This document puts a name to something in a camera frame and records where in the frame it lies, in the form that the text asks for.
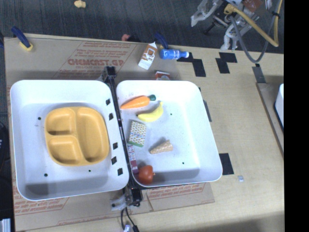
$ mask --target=yellow hose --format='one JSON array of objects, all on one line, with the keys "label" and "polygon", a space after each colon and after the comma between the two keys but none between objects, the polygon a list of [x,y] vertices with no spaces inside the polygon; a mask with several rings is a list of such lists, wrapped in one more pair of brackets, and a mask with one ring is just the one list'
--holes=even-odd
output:
[{"label": "yellow hose", "polygon": [[[278,6],[278,10],[276,11],[277,14],[280,12],[281,4],[283,0],[280,0],[280,4]],[[275,18],[274,22],[274,39],[270,38],[256,23],[251,20],[243,11],[240,11],[238,8],[234,7],[232,4],[228,4],[225,9],[224,13],[226,15],[230,15],[231,13],[236,12],[239,14],[242,18],[244,18],[250,26],[252,26],[265,40],[267,40],[269,43],[271,43],[274,47],[279,46],[279,40],[278,40],[278,16]]]}]

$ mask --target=tomato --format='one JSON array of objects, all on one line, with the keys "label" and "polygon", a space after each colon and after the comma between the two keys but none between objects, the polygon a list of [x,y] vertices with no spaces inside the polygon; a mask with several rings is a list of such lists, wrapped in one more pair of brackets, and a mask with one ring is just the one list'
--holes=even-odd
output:
[{"label": "tomato", "polygon": [[144,184],[148,185],[151,184],[154,177],[154,170],[151,165],[143,166],[139,169],[139,181]]}]

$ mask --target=yellow banana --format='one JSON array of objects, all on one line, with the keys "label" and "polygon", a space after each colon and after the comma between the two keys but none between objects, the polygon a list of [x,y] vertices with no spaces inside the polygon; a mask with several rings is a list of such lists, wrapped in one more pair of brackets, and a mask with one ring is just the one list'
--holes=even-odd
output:
[{"label": "yellow banana", "polygon": [[139,114],[137,117],[145,122],[153,122],[160,118],[163,114],[163,102],[160,102],[159,106],[154,109],[151,113]]}]

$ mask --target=carrot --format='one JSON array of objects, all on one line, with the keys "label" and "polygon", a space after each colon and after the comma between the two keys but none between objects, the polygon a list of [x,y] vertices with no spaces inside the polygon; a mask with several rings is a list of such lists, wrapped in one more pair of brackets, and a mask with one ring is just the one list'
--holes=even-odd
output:
[{"label": "carrot", "polygon": [[147,106],[150,101],[155,101],[155,100],[156,100],[155,95],[150,95],[150,96],[142,95],[142,96],[136,97],[128,101],[127,103],[122,104],[120,108],[129,109],[129,108],[143,107],[143,106]]}]

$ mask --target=table surface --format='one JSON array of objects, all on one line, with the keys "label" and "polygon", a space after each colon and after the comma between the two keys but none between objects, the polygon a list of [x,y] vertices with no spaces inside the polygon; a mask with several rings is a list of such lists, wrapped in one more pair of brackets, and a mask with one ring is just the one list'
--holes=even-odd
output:
[{"label": "table surface", "polygon": [[[255,65],[242,51],[226,51],[235,54],[237,63],[228,62],[229,73],[220,73],[218,49],[170,47],[189,51],[194,59],[202,60],[206,77],[197,77],[190,62],[168,61],[177,69],[175,79],[191,81],[200,87],[218,151],[228,153],[234,174],[211,182],[214,203],[137,214],[131,219],[141,232],[284,231],[283,152],[258,90],[252,68]],[[260,53],[251,54],[256,58]],[[279,87],[283,83],[283,62],[283,55],[264,55],[259,65],[267,84]],[[160,64],[162,61],[154,61],[151,69],[162,67]],[[117,78],[120,81],[125,75],[119,73]],[[117,217],[36,231],[120,232],[122,229]]]}]

